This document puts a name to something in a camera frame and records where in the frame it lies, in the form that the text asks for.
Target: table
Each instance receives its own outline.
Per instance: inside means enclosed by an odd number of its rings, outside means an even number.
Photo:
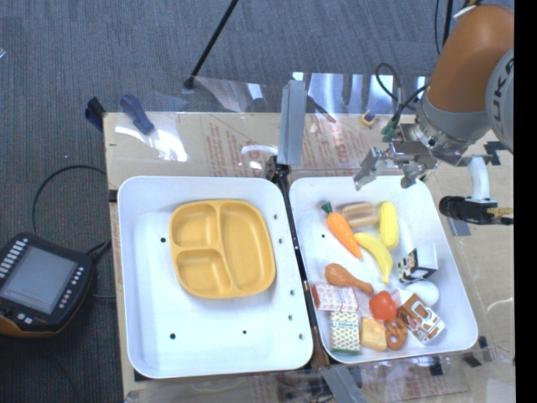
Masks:
[[[215,96],[223,97],[222,91]],[[226,106],[232,108],[238,102],[230,101]],[[106,113],[103,117],[112,197],[126,179],[135,175],[263,177],[265,165],[278,147],[279,113],[148,112],[148,116],[156,127],[155,134],[149,137],[139,133],[124,113]],[[308,175],[354,175],[369,147],[382,143],[380,129],[388,121],[388,114],[379,115],[372,128],[360,124],[358,113],[332,116],[337,123],[331,123],[319,113],[305,115],[302,165],[293,167],[291,182]],[[411,115],[404,116],[403,122],[411,119]],[[489,133],[468,154],[473,151],[483,154],[483,145],[494,141],[496,138]],[[512,207],[513,156],[499,150],[498,157],[501,165],[487,167],[491,195],[500,206]],[[397,174],[396,169],[387,172]],[[472,191],[467,170],[443,164],[431,172],[426,185],[436,201],[446,195],[470,195]],[[114,201],[110,203],[110,218],[126,401],[134,398],[173,401],[178,396],[185,401],[189,398],[213,401],[217,396],[245,401],[286,401],[290,395],[307,395],[315,388],[312,384],[322,382],[313,371],[136,380],[127,355],[119,225]],[[437,359],[436,368],[443,370],[442,375],[424,377],[416,373],[424,371],[416,367],[420,365],[419,360],[363,365],[360,369],[349,367],[357,383],[362,382],[366,401],[427,395],[443,395],[441,401],[466,398],[486,401],[487,395],[501,395],[500,400],[514,401],[514,227],[468,226],[446,217],[441,217],[441,221],[472,304],[480,341],[468,353],[447,354]],[[219,392],[208,392],[214,388]],[[438,401],[436,398],[424,397],[423,401]]]

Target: brown pretzel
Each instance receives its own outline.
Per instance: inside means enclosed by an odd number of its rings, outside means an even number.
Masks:
[[[390,349],[401,349],[406,342],[409,330],[401,318],[395,317],[384,322],[386,327],[386,345]]]

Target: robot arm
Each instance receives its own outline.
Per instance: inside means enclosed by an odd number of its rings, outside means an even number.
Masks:
[[[513,98],[514,12],[495,4],[465,8],[444,44],[415,122],[388,123],[383,133],[389,147],[371,148],[353,178],[355,187],[373,180],[389,160],[403,171],[404,188],[440,162],[465,166],[473,195],[445,197],[441,212],[478,224],[512,223],[502,218],[512,211],[497,208],[488,198],[485,165],[491,156],[464,153],[490,129],[514,152]]]

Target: white tray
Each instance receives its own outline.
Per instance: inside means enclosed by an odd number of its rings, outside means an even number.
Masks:
[[[263,215],[276,277],[265,291],[230,299],[190,295],[175,275],[172,212],[207,199],[250,202]],[[118,192],[128,356],[155,379],[298,369],[313,351],[284,198],[261,178],[136,176]]]
[[[289,190],[300,251],[310,284],[326,282],[325,267],[339,263],[361,280],[371,282],[375,293],[380,290],[404,288],[399,283],[397,262],[413,248],[421,244],[434,243],[438,258],[438,270],[429,278],[440,290],[440,299],[432,309],[446,325],[446,329],[426,345],[409,332],[406,344],[400,350],[383,352],[362,346],[360,354],[333,353],[330,350],[330,312],[315,309],[326,351],[337,361],[346,364],[366,363],[403,357],[418,357],[438,353],[458,352],[469,349],[477,340],[477,324],[467,293],[456,267],[455,259],[442,228],[436,205],[427,186],[417,181],[404,189],[401,176],[380,176],[356,191],[351,177],[303,178],[295,181]],[[356,259],[331,236],[326,226],[326,213],[321,209],[329,201],[334,211],[340,212],[346,204],[371,202],[375,205],[391,201],[399,219],[399,246],[392,250],[394,268],[389,284],[381,281],[378,266],[372,255],[362,249],[363,259]],[[360,228],[378,235],[378,225]],[[357,291],[362,314],[371,316],[369,296]]]

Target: brown drumstick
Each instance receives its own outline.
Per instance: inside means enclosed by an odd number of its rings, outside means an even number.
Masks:
[[[339,286],[356,286],[366,294],[373,293],[373,286],[353,276],[345,267],[338,263],[330,263],[325,267],[325,277],[329,284]]]

